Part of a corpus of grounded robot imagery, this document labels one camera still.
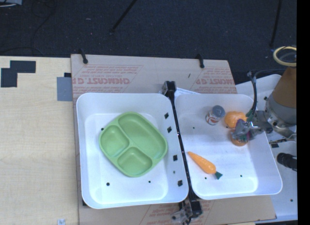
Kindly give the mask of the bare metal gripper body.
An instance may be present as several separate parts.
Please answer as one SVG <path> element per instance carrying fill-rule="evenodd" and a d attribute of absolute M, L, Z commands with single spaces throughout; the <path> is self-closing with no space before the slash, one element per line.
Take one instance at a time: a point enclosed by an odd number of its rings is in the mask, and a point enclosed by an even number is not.
<path fill-rule="evenodd" d="M 252 123 L 266 132 L 275 132 L 286 139 L 296 139 L 296 113 L 274 111 L 256 111 Z"/>

